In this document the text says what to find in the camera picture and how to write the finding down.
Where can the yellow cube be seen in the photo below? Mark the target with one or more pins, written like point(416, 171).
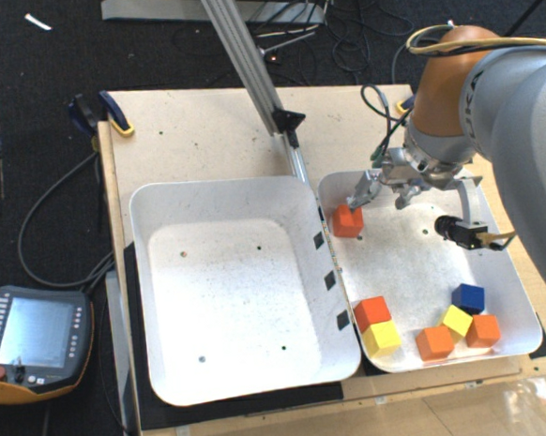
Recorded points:
point(381, 340)
point(456, 321)

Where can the pale wood board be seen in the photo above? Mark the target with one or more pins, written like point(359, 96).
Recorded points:
point(201, 138)

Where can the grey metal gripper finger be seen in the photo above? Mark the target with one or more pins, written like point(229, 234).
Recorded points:
point(405, 196)
point(367, 187)

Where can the blue cube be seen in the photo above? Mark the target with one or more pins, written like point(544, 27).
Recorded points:
point(468, 296)

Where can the orange cube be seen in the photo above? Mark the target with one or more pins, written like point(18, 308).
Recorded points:
point(483, 331)
point(372, 312)
point(346, 223)
point(434, 343)

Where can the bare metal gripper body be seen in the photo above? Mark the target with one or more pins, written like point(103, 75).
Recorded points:
point(403, 167)

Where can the black cylinder on white bracket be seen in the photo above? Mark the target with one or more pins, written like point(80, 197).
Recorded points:
point(460, 230)

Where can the white plastic tray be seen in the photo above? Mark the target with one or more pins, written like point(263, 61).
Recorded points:
point(232, 300)
point(408, 267)

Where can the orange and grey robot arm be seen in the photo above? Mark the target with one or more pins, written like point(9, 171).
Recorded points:
point(515, 123)

